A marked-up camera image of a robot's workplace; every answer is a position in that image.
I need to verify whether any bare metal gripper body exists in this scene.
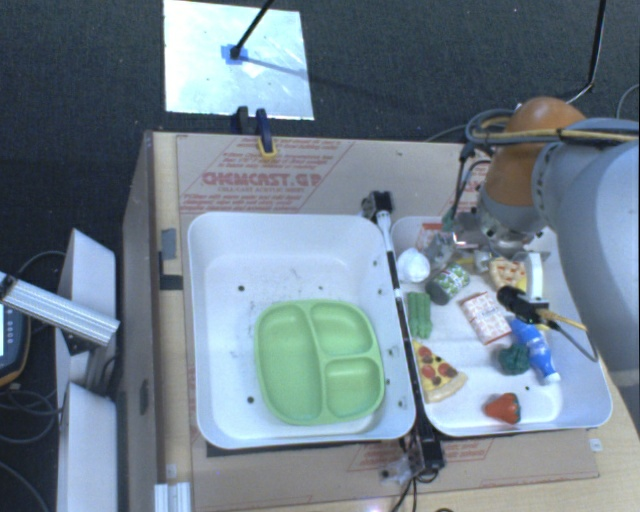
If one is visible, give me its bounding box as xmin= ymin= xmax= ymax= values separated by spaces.
xmin=449 ymin=215 xmax=534 ymax=257

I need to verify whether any orange and white packet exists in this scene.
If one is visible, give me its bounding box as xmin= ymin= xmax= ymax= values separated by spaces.
xmin=414 ymin=222 xmax=447 ymax=252

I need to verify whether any yellow toy pizza slice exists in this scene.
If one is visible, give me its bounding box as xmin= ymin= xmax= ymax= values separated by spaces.
xmin=488 ymin=256 xmax=529 ymax=294

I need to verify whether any white round lump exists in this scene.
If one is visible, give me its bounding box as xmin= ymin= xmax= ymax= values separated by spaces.
xmin=396 ymin=247 xmax=432 ymax=284

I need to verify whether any green can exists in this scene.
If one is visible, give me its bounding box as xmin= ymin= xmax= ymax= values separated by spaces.
xmin=425 ymin=263 xmax=472 ymax=307

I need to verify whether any orange and white carton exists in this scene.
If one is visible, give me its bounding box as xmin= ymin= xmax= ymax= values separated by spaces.
xmin=458 ymin=290 xmax=514 ymax=346

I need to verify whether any thin black and white rod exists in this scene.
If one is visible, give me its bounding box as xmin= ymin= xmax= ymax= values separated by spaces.
xmin=377 ymin=209 xmax=427 ymax=437

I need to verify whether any green toy asparagus bundle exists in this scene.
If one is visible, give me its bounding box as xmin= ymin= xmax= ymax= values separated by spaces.
xmin=406 ymin=291 xmax=434 ymax=340

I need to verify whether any dark green broccoli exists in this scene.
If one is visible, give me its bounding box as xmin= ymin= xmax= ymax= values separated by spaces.
xmin=497 ymin=342 xmax=532 ymax=376

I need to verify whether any blue plastic bottle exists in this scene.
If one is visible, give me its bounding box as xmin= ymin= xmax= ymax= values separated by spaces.
xmin=509 ymin=317 xmax=563 ymax=386

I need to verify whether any pizza slice with pepperoni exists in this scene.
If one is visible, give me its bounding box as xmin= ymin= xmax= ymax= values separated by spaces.
xmin=411 ymin=338 xmax=469 ymax=405

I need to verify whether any red toy strawberry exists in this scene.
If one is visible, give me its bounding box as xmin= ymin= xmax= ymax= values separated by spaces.
xmin=483 ymin=392 xmax=523 ymax=426

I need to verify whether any white plastic tray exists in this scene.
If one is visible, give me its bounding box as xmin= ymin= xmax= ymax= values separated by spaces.
xmin=187 ymin=210 xmax=418 ymax=450
xmin=389 ymin=215 xmax=614 ymax=438

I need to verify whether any brown cardboard board red print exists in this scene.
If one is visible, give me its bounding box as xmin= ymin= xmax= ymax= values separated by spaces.
xmin=174 ymin=132 xmax=601 ymax=501

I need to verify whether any green divided plate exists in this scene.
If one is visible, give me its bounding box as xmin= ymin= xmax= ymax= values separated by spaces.
xmin=253 ymin=298 xmax=387 ymax=427

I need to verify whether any black cylinder on white bracket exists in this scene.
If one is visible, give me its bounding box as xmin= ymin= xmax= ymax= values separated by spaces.
xmin=496 ymin=252 xmax=551 ymax=324

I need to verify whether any black block with thin wires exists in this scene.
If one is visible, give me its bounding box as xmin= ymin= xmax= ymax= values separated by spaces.
xmin=361 ymin=190 xmax=396 ymax=218
xmin=409 ymin=433 xmax=446 ymax=474

